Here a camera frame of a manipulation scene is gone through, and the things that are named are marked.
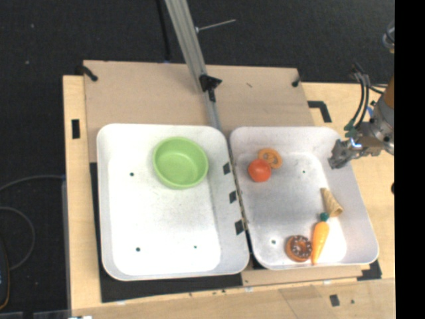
toy carrot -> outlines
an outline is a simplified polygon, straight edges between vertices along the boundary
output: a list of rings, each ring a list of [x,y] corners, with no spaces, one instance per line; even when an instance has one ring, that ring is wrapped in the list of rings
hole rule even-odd
[[[325,246],[327,236],[329,234],[329,225],[327,220],[329,215],[327,213],[320,214],[320,222],[316,224],[313,231],[313,239],[311,240],[311,246],[313,248],[311,252],[311,262],[313,265],[317,264],[317,260]]]

wire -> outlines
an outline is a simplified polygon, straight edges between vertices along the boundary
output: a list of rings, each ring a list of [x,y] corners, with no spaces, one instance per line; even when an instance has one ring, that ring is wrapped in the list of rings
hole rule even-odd
[[[31,220],[22,211],[19,211],[15,208],[12,208],[12,207],[0,207],[0,211],[11,211],[11,212],[19,215],[20,217],[22,217],[28,223],[28,226],[30,227],[30,230],[31,230],[31,237],[33,239],[31,241],[31,246],[30,246],[27,254],[24,256],[24,258],[19,263],[15,264],[15,265],[13,265],[12,267],[9,268],[9,270],[15,270],[15,269],[19,268],[20,266],[22,266],[24,263],[26,263],[26,261],[29,259],[29,257],[33,253],[34,246],[35,246],[35,228],[34,228],[33,223],[31,222]]]
[[[386,27],[385,33],[382,36],[382,43],[384,47],[393,49],[395,46],[395,21],[391,21]]]
[[[378,90],[377,88],[375,88],[374,86],[370,86],[369,87],[373,92],[379,93],[379,94],[384,94],[384,91]]]
[[[356,118],[359,116],[360,111],[363,107],[363,103],[365,101],[365,83],[363,82],[363,79],[359,78],[358,79],[361,85],[361,99],[360,99],[360,103],[359,103],[359,107],[356,110],[356,113],[354,114],[353,118],[351,118],[351,120],[353,121],[353,123],[356,121]]]
[[[33,179],[61,179],[64,181],[65,177],[63,175],[34,175],[30,177],[24,177],[21,179],[17,179],[16,181],[10,182],[0,187],[0,192],[3,190],[12,187],[13,185],[20,184],[22,182],[31,181]]]
[[[357,122],[357,124],[355,126],[356,129],[359,129],[360,128],[360,125],[361,125],[362,121],[365,119],[365,115],[366,115],[368,104],[369,104],[369,85],[366,84],[365,105],[363,107],[363,112],[362,112],[362,114],[360,116],[360,119],[359,119],[359,121]]]
[[[63,175],[34,175],[34,176],[29,176],[29,177],[24,177],[21,179],[17,179],[15,181],[9,182],[5,185],[2,185],[0,187],[0,192],[6,190],[7,188],[10,188],[14,185],[26,182],[26,181],[32,181],[34,179],[60,179],[61,181],[64,181],[65,178]],[[20,266],[22,266],[31,256],[31,254],[33,253],[34,250],[34,246],[35,246],[35,228],[33,223],[31,222],[31,220],[22,212],[19,211],[15,208],[12,207],[4,207],[4,206],[0,206],[0,211],[11,211],[17,215],[19,215],[20,217],[22,217],[27,223],[28,226],[30,227],[31,230],[31,236],[32,236],[32,242],[31,242],[31,246],[28,250],[28,253],[24,256],[24,258],[17,264],[13,265],[12,267],[9,268],[9,270],[15,270],[17,268],[19,268]]]

toy donut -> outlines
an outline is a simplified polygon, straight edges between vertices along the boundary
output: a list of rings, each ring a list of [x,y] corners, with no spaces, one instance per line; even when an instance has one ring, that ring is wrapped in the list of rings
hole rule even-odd
[[[311,251],[311,242],[302,235],[291,236],[285,247],[285,252],[289,258],[298,263],[308,260],[311,256]]]
[[[261,149],[258,152],[258,158],[266,160],[273,169],[278,169],[282,165],[282,157],[272,148]]]

black tape mark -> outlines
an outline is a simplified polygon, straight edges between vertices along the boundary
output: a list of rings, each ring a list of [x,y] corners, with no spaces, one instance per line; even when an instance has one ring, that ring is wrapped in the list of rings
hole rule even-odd
[[[230,173],[230,164],[228,162],[223,165],[223,172],[224,172],[225,175]]]
[[[242,222],[242,220],[239,220],[238,222],[236,222],[234,224],[234,228],[236,229],[236,235],[243,233],[245,229],[244,229],[244,223]]]
[[[327,109],[327,106],[324,102],[319,102],[315,100],[307,101],[309,108],[319,108],[323,121],[325,123],[332,123],[331,115]]]
[[[363,276],[360,276],[357,278],[358,281],[362,280],[374,280],[374,279],[381,279],[382,278],[382,270],[379,266],[378,260],[375,260],[373,263],[371,263],[369,270],[362,270]]]
[[[235,201],[236,201],[236,191],[232,191],[232,192],[228,195],[228,197],[229,197],[230,203],[235,202]]]
[[[72,124],[72,139],[78,139],[81,137],[80,131],[80,120],[71,120]]]
[[[338,296],[337,296],[336,294],[332,294],[332,295],[329,297],[329,299],[331,299],[332,307],[339,306],[339,299],[338,299]]]

green bowl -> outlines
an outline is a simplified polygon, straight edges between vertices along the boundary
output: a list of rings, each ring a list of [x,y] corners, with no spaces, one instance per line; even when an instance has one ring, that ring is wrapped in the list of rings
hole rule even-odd
[[[194,141],[172,137],[155,147],[153,167],[167,187],[186,189],[196,186],[205,178],[209,164],[206,153]]]

